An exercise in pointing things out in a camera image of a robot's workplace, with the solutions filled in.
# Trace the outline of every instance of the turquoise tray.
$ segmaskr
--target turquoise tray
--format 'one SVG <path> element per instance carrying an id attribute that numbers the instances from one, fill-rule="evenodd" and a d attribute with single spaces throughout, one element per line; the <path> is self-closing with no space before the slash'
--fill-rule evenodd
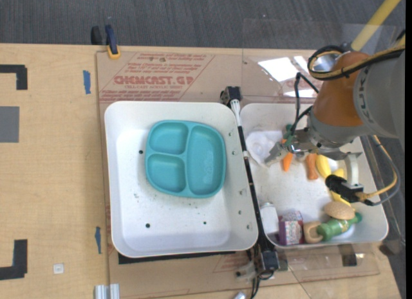
<path id="1" fill-rule="evenodd" d="M 211 126 L 166 120 L 152 126 L 145 149 L 147 180 L 176 196 L 205 198 L 223 186 L 225 142 Z"/>

